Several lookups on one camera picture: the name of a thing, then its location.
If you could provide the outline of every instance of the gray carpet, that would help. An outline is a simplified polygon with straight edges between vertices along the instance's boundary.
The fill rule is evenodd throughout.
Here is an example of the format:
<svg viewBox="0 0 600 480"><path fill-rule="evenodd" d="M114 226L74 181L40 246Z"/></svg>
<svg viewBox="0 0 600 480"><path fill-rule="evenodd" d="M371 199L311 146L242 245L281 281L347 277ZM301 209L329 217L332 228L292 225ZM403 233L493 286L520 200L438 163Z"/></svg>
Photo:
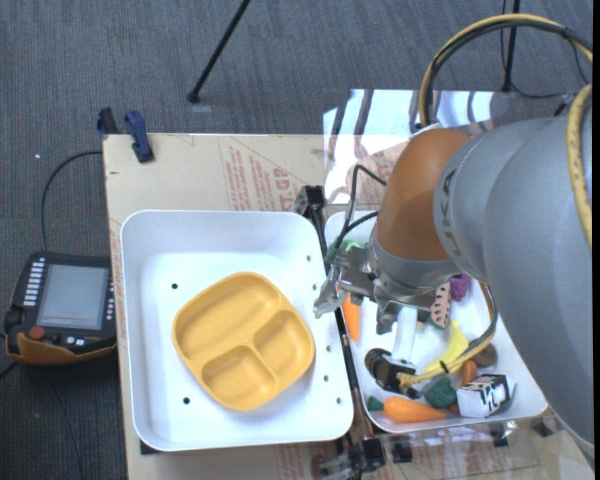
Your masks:
<svg viewBox="0 0 600 480"><path fill-rule="evenodd" d="M438 48L504 2L252 0L192 105L186 96L241 1L0 0L0 328L24 261L43 246L45 182L72 154L100 148L101 109L121 128L138 110L149 132L321 134L323 114L351 89L418 89ZM593 0L521 0L520 11L593 41ZM506 51L508 31L458 51L435 88L500 90L501 37ZM562 38L519 29L511 79L527 95L575 92L582 75L591 80L579 64ZM525 102L549 113L560 100ZM53 181L50 250L108 254L101 169L85 157ZM0 337L0 370L8 364ZM115 354L18 365L0 378L0 479L126 478L121 420Z"/></svg>

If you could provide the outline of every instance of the table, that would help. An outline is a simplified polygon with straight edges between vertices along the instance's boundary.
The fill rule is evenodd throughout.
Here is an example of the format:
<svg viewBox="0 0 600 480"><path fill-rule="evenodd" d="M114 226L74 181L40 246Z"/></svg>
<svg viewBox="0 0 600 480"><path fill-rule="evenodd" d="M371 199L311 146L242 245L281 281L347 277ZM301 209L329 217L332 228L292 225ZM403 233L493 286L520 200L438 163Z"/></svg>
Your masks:
<svg viewBox="0 0 600 480"><path fill-rule="evenodd" d="M149 141L155 159L139 163L131 147L133 137L103 139L129 478L311 480L312 468L337 456L334 443L142 453L131 414L120 230L128 216L143 209L288 210L303 186L324 183L330 161L324 138L150 134ZM502 447L494 447L493 436L484 427L388 440L386 466L368 477L408 475L425 480L508 471L506 478L528 478L529 468L537 468L545 478L571 478L564 476L567 470L572 478L593 478L573 441L550 414L540 420L512 422L503 430L508 446ZM411 456L398 453L407 448ZM566 468L561 466L565 457Z"/></svg>

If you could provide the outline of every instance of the blue clamp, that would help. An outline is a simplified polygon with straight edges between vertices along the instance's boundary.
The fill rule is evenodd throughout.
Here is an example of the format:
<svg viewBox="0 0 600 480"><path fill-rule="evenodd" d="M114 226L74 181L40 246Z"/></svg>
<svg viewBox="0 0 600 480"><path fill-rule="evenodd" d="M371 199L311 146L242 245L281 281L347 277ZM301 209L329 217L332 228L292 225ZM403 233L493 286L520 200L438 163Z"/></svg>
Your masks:
<svg viewBox="0 0 600 480"><path fill-rule="evenodd" d="M131 145L139 162L153 160L153 151L149 146L149 138L147 137L147 127L144 118L137 110L129 110L124 115L124 124L127 132L133 135L135 141Z"/></svg>

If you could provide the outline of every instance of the yellow bowl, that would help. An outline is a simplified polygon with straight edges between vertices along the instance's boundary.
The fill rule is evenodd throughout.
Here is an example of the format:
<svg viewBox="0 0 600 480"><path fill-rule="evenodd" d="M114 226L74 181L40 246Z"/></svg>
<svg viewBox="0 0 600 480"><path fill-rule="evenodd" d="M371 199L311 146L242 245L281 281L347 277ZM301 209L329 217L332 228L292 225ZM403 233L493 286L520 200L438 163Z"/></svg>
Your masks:
<svg viewBox="0 0 600 480"><path fill-rule="evenodd" d="M204 390L239 411L278 396L315 355L302 316L255 272L227 276L190 299L176 314L171 337Z"/></svg>

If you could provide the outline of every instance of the toy banana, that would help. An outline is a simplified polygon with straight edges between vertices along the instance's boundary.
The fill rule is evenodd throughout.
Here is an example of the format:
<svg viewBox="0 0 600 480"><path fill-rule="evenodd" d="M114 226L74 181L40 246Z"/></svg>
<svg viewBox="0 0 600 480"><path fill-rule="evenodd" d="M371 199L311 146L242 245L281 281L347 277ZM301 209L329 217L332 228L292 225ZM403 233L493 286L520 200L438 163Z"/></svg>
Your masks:
<svg viewBox="0 0 600 480"><path fill-rule="evenodd" d="M457 320L451 320L451 329L451 341L449 343L449 346L447 347L447 350L441 358L436 359L435 361L427 365L427 367L424 370L425 372L435 370L440 366L440 362L443 362L444 364L449 364L451 361L460 356L460 354L462 354L462 352L464 352L469 346L469 340L464 334L462 334L462 331L458 327ZM456 370L459 370L461 366L462 363L459 363L458 365L451 368L448 373L453 373Z"/></svg>

